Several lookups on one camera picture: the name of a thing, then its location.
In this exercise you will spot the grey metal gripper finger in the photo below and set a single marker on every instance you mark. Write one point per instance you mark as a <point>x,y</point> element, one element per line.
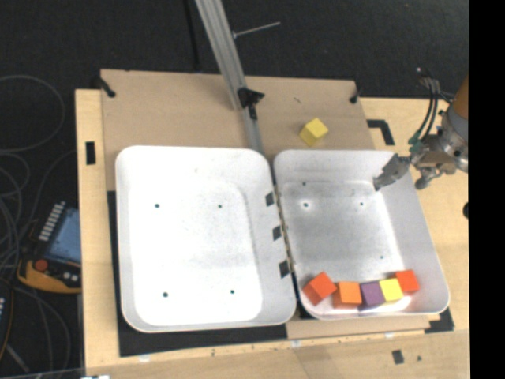
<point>390,172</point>
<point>424,178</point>

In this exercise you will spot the purple cube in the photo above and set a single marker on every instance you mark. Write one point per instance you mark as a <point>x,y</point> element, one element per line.
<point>372,293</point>

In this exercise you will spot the brown flat board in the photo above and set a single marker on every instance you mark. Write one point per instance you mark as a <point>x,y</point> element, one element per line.
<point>177,113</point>

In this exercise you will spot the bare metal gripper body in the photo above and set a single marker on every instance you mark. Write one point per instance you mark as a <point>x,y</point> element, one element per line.
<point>438,157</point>

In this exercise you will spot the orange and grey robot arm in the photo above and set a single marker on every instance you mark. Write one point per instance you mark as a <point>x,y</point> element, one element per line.
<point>461,111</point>

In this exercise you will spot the orange cube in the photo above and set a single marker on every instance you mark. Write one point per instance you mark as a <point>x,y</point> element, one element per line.
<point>349,293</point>

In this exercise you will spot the white plastic tray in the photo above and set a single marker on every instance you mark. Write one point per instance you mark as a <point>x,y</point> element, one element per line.
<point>343,235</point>
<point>197,243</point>

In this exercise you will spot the yellow cube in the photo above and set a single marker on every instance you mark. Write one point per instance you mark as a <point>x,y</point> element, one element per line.
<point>314,132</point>
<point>391,289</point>

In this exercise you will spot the red-orange cube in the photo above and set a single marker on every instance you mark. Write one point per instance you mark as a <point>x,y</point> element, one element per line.
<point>408,280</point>
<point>320,287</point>

